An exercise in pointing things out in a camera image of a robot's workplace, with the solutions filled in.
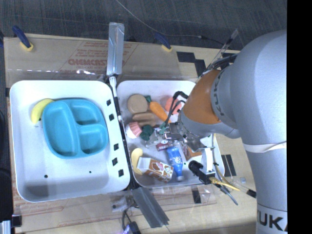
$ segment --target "blue divided tray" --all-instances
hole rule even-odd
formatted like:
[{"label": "blue divided tray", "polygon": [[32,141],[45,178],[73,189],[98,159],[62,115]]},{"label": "blue divided tray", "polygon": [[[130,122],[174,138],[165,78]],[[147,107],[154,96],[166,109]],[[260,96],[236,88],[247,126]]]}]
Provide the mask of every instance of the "blue divided tray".
[{"label": "blue divided tray", "polygon": [[96,154],[108,144],[101,110],[86,99],[64,99],[48,104],[42,114],[45,139],[60,158]]}]

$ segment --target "banana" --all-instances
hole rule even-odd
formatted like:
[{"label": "banana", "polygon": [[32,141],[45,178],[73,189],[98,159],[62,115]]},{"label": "banana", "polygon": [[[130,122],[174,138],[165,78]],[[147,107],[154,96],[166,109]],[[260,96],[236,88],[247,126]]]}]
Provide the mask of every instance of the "banana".
[{"label": "banana", "polygon": [[51,102],[53,102],[54,100],[52,99],[43,99],[41,101],[39,101],[32,109],[31,114],[30,114],[30,119],[31,121],[36,124],[43,113],[44,108]]}]

